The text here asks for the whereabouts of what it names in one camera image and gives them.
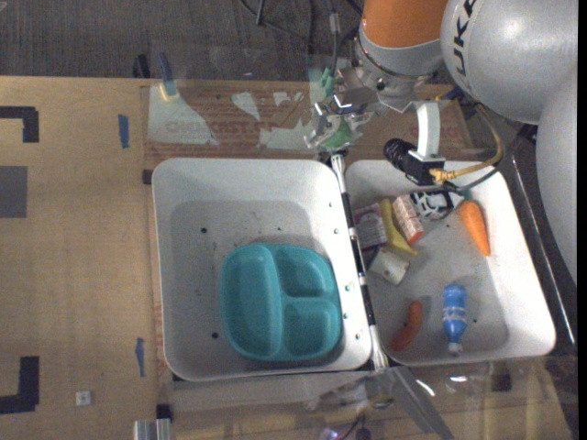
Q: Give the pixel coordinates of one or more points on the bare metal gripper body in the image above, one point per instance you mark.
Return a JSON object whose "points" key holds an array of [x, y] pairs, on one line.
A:
{"points": [[367, 87]]}

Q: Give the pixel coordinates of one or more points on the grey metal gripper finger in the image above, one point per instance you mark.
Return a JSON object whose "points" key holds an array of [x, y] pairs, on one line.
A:
{"points": [[357, 118], [317, 124]]}

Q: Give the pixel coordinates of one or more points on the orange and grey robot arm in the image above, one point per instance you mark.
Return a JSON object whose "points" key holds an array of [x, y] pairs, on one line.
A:
{"points": [[509, 39]]}

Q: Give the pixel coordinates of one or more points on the thin black and white rod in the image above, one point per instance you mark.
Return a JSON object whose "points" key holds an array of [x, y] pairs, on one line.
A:
{"points": [[351, 220]]}

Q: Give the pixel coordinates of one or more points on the pink packet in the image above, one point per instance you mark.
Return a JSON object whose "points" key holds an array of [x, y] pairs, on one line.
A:
{"points": [[370, 227]]}

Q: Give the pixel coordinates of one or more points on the black and white patterned ball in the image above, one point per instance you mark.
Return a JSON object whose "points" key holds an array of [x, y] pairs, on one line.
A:
{"points": [[428, 206]]}

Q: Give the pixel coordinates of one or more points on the orange and white carton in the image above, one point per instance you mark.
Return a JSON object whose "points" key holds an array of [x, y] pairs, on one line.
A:
{"points": [[410, 220]]}

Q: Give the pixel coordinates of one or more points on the yellow banana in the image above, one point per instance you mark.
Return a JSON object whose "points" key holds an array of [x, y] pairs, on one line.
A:
{"points": [[395, 236]]}

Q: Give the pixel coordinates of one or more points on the orange carrot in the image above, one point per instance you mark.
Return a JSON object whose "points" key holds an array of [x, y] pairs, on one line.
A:
{"points": [[474, 225]]}

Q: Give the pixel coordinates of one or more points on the teal divided plate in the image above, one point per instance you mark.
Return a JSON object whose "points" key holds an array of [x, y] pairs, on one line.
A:
{"points": [[257, 300]]}

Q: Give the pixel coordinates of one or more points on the white plastic tray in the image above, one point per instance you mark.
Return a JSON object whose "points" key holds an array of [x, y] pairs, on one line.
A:
{"points": [[509, 291], [192, 264]]}

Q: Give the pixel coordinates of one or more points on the orange sausage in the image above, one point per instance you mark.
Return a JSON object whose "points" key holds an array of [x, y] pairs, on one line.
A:
{"points": [[409, 326]]}

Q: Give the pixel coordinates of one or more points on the blue bottle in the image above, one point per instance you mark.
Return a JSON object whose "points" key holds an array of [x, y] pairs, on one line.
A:
{"points": [[455, 314]]}

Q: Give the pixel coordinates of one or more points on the black cylinder on white bracket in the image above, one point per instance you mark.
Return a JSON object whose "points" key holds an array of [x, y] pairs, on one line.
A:
{"points": [[427, 126]]}

